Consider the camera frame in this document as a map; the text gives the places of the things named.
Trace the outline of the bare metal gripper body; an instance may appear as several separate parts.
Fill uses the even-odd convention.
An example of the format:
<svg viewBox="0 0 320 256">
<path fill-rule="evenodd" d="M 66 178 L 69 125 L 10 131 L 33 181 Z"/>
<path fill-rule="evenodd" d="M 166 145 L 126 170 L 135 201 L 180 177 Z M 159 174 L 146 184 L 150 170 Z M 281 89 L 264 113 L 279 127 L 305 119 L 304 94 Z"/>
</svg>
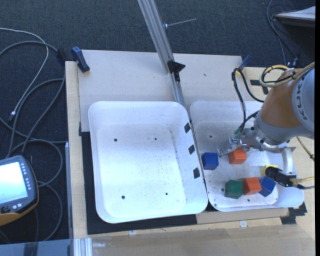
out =
<svg viewBox="0 0 320 256">
<path fill-rule="evenodd" d="M 279 153 L 281 151 L 280 144 L 287 141 L 288 128 L 252 126 L 228 138 L 228 153 L 234 152 L 238 148 L 242 148 L 245 151 L 253 148 L 260 151 Z"/>
</svg>

